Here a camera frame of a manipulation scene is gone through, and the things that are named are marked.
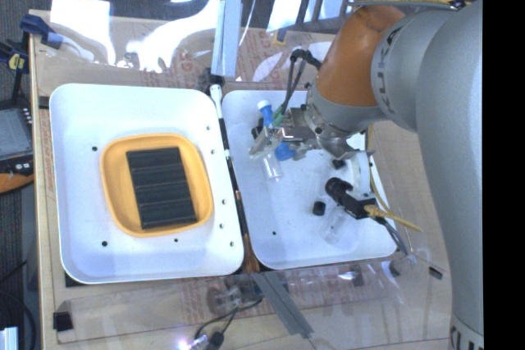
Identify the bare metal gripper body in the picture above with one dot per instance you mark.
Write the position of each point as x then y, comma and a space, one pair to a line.
311, 137

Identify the small black cap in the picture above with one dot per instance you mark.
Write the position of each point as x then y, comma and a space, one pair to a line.
319, 208

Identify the clear plastic bottle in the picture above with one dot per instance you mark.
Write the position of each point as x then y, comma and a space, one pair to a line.
338, 229

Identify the blue and white bottle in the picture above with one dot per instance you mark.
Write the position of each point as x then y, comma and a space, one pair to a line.
265, 109

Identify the thin black and white rod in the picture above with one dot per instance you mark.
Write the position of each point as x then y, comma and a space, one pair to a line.
229, 160

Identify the clear bottle with blue cap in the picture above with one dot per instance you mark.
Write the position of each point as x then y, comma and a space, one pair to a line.
273, 170

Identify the brown cardboard board, red print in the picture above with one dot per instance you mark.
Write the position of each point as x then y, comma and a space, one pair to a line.
123, 315

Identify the small black object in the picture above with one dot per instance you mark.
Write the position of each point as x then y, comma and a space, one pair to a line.
257, 131

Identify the black ribbed rectangular pad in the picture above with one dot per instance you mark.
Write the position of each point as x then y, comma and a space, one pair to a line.
162, 188

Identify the black cylinder on white bracket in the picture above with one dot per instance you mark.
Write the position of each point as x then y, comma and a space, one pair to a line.
342, 194

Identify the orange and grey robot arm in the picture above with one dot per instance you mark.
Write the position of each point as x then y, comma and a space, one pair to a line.
447, 102

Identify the white plastic tray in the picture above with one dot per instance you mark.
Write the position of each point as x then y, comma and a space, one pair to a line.
287, 225
82, 176

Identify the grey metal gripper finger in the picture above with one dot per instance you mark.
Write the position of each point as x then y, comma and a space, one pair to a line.
275, 134
260, 146

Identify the orange plate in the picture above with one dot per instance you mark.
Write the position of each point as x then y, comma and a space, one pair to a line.
112, 184

